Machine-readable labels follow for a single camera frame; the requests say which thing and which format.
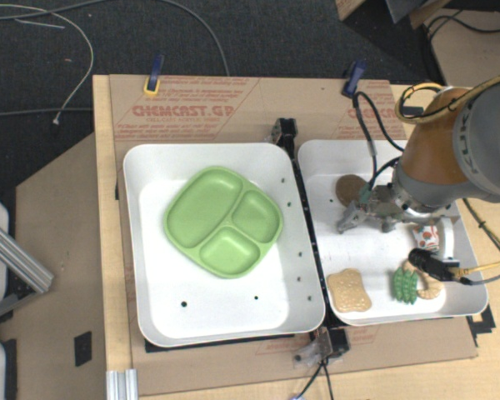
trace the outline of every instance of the toy cookie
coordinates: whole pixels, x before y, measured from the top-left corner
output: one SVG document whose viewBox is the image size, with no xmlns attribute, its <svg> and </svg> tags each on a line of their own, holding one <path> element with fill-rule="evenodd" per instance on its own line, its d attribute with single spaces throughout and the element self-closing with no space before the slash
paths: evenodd
<svg viewBox="0 0 500 400">
<path fill-rule="evenodd" d="M 361 273 L 348 268 L 327 278 L 333 305 L 340 313 L 367 311 L 373 303 L 365 292 Z"/>
</svg>

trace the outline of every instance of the white cable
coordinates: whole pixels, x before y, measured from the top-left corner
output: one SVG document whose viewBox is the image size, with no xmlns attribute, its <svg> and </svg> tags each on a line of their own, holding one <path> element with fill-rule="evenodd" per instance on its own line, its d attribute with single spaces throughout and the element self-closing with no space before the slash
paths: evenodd
<svg viewBox="0 0 500 400">
<path fill-rule="evenodd" d="M 9 3 L 0 3 L 0 8 L 21 8 L 21 9 L 35 10 L 35 11 L 39 11 L 39 12 L 46 12 L 45 9 L 41 9 L 40 7 L 30 7 L 30 6 L 23 6 L 20 4 L 9 4 Z M 52 15 L 56 18 L 62 19 L 63 21 L 72 25 L 74 28 L 76 28 L 78 30 L 78 32 L 82 35 L 83 39 L 85 40 L 85 43 L 89 46 L 89 52 L 90 52 L 90 56 L 91 56 L 91 62 L 89 63 L 89 68 L 85 72 L 85 75 L 83 76 L 83 78 L 80 80 L 80 82 L 77 84 L 77 86 L 72 90 L 70 95 L 68 95 L 67 99 L 65 100 L 65 102 L 61 106 L 61 109 L 63 110 L 68 105 L 68 103 L 73 98 L 73 96 L 76 94 L 78 89 L 85 83 L 85 81 L 91 75 L 91 71 L 93 70 L 93 66 L 94 66 L 94 50 L 93 50 L 93 45 L 91 44 L 91 41 L 88 39 L 85 32 L 76 23 L 74 23 L 73 21 L 71 21 L 67 17 L 64 17 L 63 15 L 59 15 L 57 13 L 52 13 Z M 39 25 L 41 27 L 47 26 L 46 24 L 37 24 L 35 22 L 30 22 L 30 25 Z M 56 117 L 52 120 L 52 122 L 54 124 L 57 124 L 57 125 L 59 124 L 59 118 L 61 117 L 61 113 L 62 112 L 59 111 L 56 114 Z"/>
</svg>

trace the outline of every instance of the white tray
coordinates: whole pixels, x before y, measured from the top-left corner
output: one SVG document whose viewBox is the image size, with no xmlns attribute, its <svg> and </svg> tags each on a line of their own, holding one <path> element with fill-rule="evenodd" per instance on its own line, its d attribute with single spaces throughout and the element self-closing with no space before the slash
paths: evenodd
<svg viewBox="0 0 500 400">
<path fill-rule="evenodd" d="M 195 173 L 211 166 L 241 174 L 282 211 L 277 242 L 240 278 L 199 267 L 163 230 L 168 204 Z M 322 289 L 292 164 L 282 149 L 267 143 L 140 145 L 128 152 L 123 170 L 138 321 L 148 341 L 171 348 L 320 326 Z"/>
<path fill-rule="evenodd" d="M 378 165 L 398 156 L 387 141 L 376 141 Z M 322 270 L 328 275 L 346 268 L 356 268 L 362 274 L 363 285 L 371 298 L 372 307 L 366 312 L 335 314 L 345 323 L 362 326 L 375 323 L 401 322 L 416 319 L 447 318 L 480 313 L 488 303 L 485 286 L 463 286 L 445 283 L 445 289 L 433 300 L 418 299 L 409 305 L 398 302 L 392 295 L 392 275 L 417 245 L 411 234 L 411 224 L 398 224 L 392 232 L 382 233 L 376 221 L 365 221 L 359 227 L 338 234 L 337 224 L 345 207 L 335 196 L 335 185 L 342 175 L 354 173 L 363 179 L 372 176 L 372 159 L 365 141 L 309 141 L 298 153 L 298 161 L 307 189 L 309 207 L 317 237 Z M 392 170 L 377 179 L 378 184 L 391 181 Z M 452 222 L 444 233 L 447 238 L 446 256 L 459 259 L 462 267 L 478 265 L 467 232 L 455 204 L 448 211 Z M 472 279 L 481 279 L 475 273 Z"/>
</svg>

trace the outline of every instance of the metal bracket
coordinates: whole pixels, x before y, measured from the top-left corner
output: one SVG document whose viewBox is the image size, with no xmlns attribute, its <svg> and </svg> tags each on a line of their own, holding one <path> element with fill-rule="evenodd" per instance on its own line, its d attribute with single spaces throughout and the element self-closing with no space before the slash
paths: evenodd
<svg viewBox="0 0 500 400">
<path fill-rule="evenodd" d="M 482 320 L 479 322 L 475 322 L 472 316 L 467 316 L 468 326 L 470 327 L 476 347 L 478 346 L 478 335 L 482 333 L 493 333 L 493 329 L 497 326 L 494 322 L 490 305 L 487 305 L 487 308 L 485 308 L 480 315 L 482 316 Z"/>
<path fill-rule="evenodd" d="M 29 290 L 23 295 L 11 294 L 0 302 L 0 316 L 27 302 L 35 295 L 46 293 L 50 289 L 53 274 L 23 251 L 18 243 L 1 228 L 0 261 L 29 286 Z"/>
<path fill-rule="evenodd" d="M 311 343 L 294 353 L 294 367 L 314 366 L 322 360 L 336 360 L 350 351 L 350 342 L 344 327 L 319 327 L 312 334 Z"/>
<path fill-rule="evenodd" d="M 294 353 L 294 367 L 307 366 L 310 368 L 327 358 L 332 352 L 332 340 L 328 330 L 325 327 L 319 327 L 315 331 L 315 338 Z"/>
<path fill-rule="evenodd" d="M 106 372 L 106 400 L 138 400 L 139 386 L 136 369 Z"/>
</svg>

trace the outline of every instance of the black cable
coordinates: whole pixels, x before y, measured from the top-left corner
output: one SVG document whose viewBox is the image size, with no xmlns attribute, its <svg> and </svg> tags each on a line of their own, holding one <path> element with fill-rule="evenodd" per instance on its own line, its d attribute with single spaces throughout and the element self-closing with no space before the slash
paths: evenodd
<svg viewBox="0 0 500 400">
<path fill-rule="evenodd" d="M 358 93 L 354 93 L 354 95 L 352 97 L 352 105 L 353 105 L 354 109 L 356 110 L 356 118 L 357 118 L 357 122 L 359 123 L 359 127 L 361 128 L 363 135 L 365 135 L 365 138 L 367 139 L 369 152 L 370 152 L 370 155 L 372 157 L 372 177 L 374 178 L 376 176 L 376 171 L 378 170 L 378 160 L 376 158 L 376 148 L 374 147 L 374 142 L 373 142 L 372 137 L 370 136 L 370 132 L 367 129 L 367 125 L 363 121 L 363 115 L 361 113 L 361 109 L 359 108 L 359 99 L 357 98 Z"/>
<path fill-rule="evenodd" d="M 428 31 L 430 32 L 432 25 L 441 19 L 445 19 L 444 22 L 442 22 L 433 32 L 430 32 L 430 39 L 429 41 L 431 42 L 433 40 L 433 36 L 446 24 L 449 23 L 450 21 L 454 21 L 455 23 L 458 23 L 459 25 L 474 31 L 475 33 L 480 33 L 480 34 L 496 34 L 500 33 L 500 28 L 495 28 L 495 29 L 485 29 L 485 28 L 478 28 L 474 27 L 473 25 L 466 23 L 462 21 L 461 19 L 457 19 L 456 16 L 459 15 L 463 10 L 457 11 L 453 15 L 441 15 L 438 17 L 435 17 L 427 26 Z"/>
<path fill-rule="evenodd" d="M 303 388 L 303 390 L 300 392 L 300 394 L 298 394 L 294 398 L 294 400 L 298 400 L 301 396 L 303 396 L 305 394 L 305 392 L 309 389 L 309 387 L 311 387 L 311 384 L 313 384 L 313 382 L 315 381 L 315 379 L 317 379 L 317 376 L 320 373 L 320 370 L 322 368 L 323 368 L 323 362 L 320 362 L 318 364 L 317 371 L 313 374 L 313 376 L 311 377 L 311 379 L 309 379 L 309 381 L 307 381 L 306 386 Z"/>
<path fill-rule="evenodd" d="M 368 181 L 368 186 L 371 190 L 374 187 L 374 183 L 376 182 L 376 178 L 379 177 L 384 170 L 389 169 L 389 168 L 394 168 L 396 166 L 396 164 L 398 163 L 398 160 L 400 160 L 400 157 L 395 157 L 394 159 L 386 162 L 383 166 L 381 166 L 377 170 L 377 172 L 374 174 L 374 176 L 371 178 L 371 180 Z"/>
<path fill-rule="evenodd" d="M 328 359 L 322 362 L 322 367 L 324 368 L 324 373 L 326 373 L 327 390 L 330 392 L 330 399 L 335 400 L 333 398 L 332 380 L 330 379 L 330 374 L 328 372 Z"/>
<path fill-rule="evenodd" d="M 447 23 L 450 21 L 454 20 L 456 21 L 456 16 L 459 15 L 463 10 L 460 9 L 457 12 L 455 12 L 453 15 L 441 15 L 440 17 L 435 17 L 432 19 L 432 21 L 427 25 L 427 33 L 429 35 L 429 39 L 427 40 L 428 44 L 432 44 L 432 40 L 435 37 L 435 34 L 438 33 L 438 31 L 443 28 Z M 435 28 L 435 31 L 432 32 L 432 26 L 434 23 L 436 23 L 439 19 L 444 19 L 444 22 L 441 22 L 437 28 Z"/>
<path fill-rule="evenodd" d="M 472 215 L 474 220 L 478 223 L 478 227 L 481 228 L 483 230 L 483 232 L 487 234 L 487 236 L 489 237 L 491 242 L 494 244 L 494 246 L 500 252 L 500 239 L 489 228 L 487 228 L 485 221 L 483 221 L 479 217 L 479 215 L 474 210 L 473 206 L 470 204 L 470 202 L 466 198 L 463 199 L 463 203 L 467 207 L 467 210 L 470 212 L 470 214 Z M 467 284 L 468 286 L 477 286 L 477 285 L 481 285 L 481 284 L 495 282 L 499 279 L 500 279 L 500 274 L 498 274 L 497 276 L 486 278 L 484 280 L 479 280 L 479 281 L 471 280 L 470 278 L 467 278 L 467 277 L 461 277 L 459 279 L 459 282 L 462 284 Z"/>
<path fill-rule="evenodd" d="M 86 2 L 74 3 L 74 4 L 71 4 L 68 6 L 57 7 L 55 9 L 49 9 L 49 10 L 42 11 L 42 12 L 31 12 L 31 13 L 21 13 L 21 14 L 12 15 L 12 16 L 11 15 L 1 16 L 0 21 L 12 21 L 15 19 L 37 18 L 37 17 L 41 17 L 44 15 L 52 15 L 54 13 L 67 12 L 67 11 L 74 10 L 74 9 L 85 8 L 86 6 L 92 6 L 94 4 L 113 2 L 113 1 L 115 1 L 115 0 L 87 0 Z M 204 21 L 197 13 L 195 13 L 194 11 L 189 9 L 188 7 L 185 7 L 178 2 L 174 2 L 173 0 L 153 0 L 153 1 L 166 3 L 168 5 L 174 6 L 175 8 L 181 9 L 185 13 L 188 13 L 193 18 L 195 18 L 197 21 L 199 21 L 207 29 L 207 32 L 209 33 L 209 35 L 212 37 L 213 41 L 217 45 L 217 49 L 220 52 L 220 56 L 222 59 L 222 64 L 224 65 L 224 71 L 226 72 L 227 76 L 230 76 L 230 71 L 228 68 L 228 61 L 226 60 L 226 56 L 224 55 L 223 47 L 221 46 L 220 41 L 217 38 L 217 35 L 211 29 L 211 27 L 208 25 L 208 23 L 206 21 Z"/>
<path fill-rule="evenodd" d="M 89 107 L 39 108 L 39 109 L 34 109 L 34 110 L 0 112 L 0 117 L 1 116 L 23 116 L 23 115 L 28 115 L 28 114 L 39 114 L 39 113 L 56 113 L 58 111 L 60 111 L 60 112 L 67 111 L 70 113 L 92 113 L 93 109 L 89 108 Z"/>
<path fill-rule="evenodd" d="M 359 97 L 363 97 L 365 99 L 365 101 L 368 102 L 368 105 L 371 106 L 372 110 L 374 111 L 374 115 L 376 116 L 376 120 L 377 120 L 377 124 L 379 125 L 382 133 L 383 133 L 383 136 L 388 140 L 388 142 L 393 146 L 395 147 L 399 152 L 403 152 L 403 148 L 400 147 L 397 143 L 395 143 L 393 141 L 393 139 L 391 138 L 391 136 L 388 134 L 385 126 L 383 126 L 383 120 L 382 120 L 382 116 L 380 115 L 380 112 L 378 111 L 378 109 L 376 108 L 376 105 L 374 104 L 374 101 L 365 93 L 365 92 L 356 92 L 354 93 L 353 95 L 353 106 L 354 108 L 359 108 Z"/>
</svg>

